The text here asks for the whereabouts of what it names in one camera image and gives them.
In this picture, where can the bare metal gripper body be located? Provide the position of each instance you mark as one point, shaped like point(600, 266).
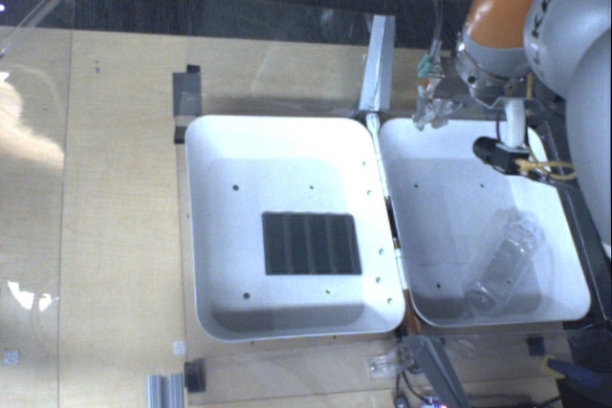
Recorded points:
point(478, 87)

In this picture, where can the black cylinder on white bracket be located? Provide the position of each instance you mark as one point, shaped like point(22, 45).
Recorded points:
point(511, 129)

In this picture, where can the clear plastic bottle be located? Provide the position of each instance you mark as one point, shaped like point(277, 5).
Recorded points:
point(507, 263)

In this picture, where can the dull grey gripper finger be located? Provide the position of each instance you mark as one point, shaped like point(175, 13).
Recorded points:
point(445, 113)
point(424, 115)

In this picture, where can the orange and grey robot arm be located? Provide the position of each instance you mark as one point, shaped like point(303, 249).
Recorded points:
point(569, 28)

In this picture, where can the thin black and white rod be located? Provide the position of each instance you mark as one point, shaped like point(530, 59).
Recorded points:
point(388, 205)

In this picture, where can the white plastic tray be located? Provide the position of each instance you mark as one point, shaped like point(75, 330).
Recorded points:
point(444, 224)
point(287, 157)

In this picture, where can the black ribbed rectangular pad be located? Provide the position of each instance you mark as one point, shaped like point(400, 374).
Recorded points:
point(311, 244)

